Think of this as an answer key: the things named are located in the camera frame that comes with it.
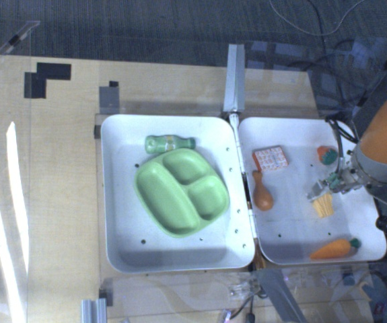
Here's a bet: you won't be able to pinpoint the green divided plate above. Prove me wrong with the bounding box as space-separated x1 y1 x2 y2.
133 147 232 239

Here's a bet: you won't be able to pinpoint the orange patterned carton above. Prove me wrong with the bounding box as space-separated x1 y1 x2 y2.
251 145 289 173

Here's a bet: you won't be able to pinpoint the white plastic tray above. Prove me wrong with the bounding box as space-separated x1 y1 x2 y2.
238 116 387 266
100 113 256 275

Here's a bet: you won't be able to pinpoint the yellow ribbed fries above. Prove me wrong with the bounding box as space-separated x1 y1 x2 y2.
311 192 335 219

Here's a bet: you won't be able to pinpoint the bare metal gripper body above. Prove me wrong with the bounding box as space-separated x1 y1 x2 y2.
328 168 370 195

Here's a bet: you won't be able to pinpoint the brown chicken drumstick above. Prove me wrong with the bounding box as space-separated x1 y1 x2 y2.
251 170 275 212

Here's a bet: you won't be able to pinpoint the green bottle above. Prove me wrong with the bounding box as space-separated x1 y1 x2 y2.
144 134 197 155

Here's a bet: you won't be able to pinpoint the red and green strawberry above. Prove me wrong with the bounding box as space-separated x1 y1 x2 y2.
316 145 339 166

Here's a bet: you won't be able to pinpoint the orange carrot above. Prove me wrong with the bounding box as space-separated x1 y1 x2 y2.
309 237 363 261

